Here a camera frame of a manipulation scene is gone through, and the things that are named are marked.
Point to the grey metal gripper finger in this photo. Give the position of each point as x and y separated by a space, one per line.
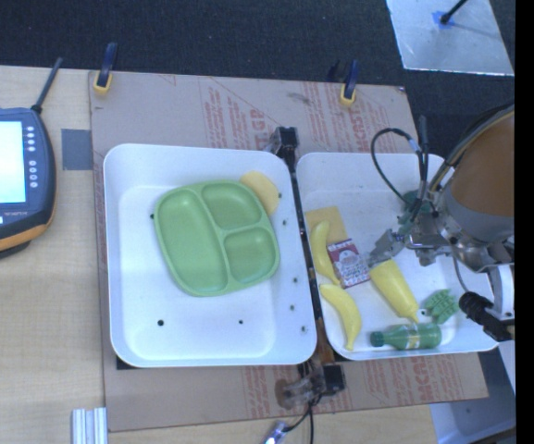
380 255
388 238

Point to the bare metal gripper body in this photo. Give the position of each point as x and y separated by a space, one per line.
433 238

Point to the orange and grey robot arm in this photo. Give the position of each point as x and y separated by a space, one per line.
486 174

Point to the red and white carton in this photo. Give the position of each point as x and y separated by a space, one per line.
349 264

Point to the yellow squeeze bottle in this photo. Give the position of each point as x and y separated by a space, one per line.
396 289

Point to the yellow flat square slice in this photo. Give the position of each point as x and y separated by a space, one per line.
333 220

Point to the yellow banana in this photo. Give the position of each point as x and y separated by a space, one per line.
321 248
347 312

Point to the white plastic tray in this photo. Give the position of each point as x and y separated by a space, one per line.
354 183
202 331

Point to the green ridged toy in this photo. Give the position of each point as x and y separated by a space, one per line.
441 307

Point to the green bottle with yellow label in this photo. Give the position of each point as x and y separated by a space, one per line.
414 336

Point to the thin black and white rod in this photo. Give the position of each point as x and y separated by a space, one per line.
300 211

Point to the yellow rounded toy slice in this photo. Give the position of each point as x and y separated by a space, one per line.
266 190

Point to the green divided plate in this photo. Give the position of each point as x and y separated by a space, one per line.
188 238

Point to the brown cardboard board, red print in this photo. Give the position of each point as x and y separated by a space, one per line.
192 104

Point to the black cylinder on white bracket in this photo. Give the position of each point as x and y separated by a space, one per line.
479 310

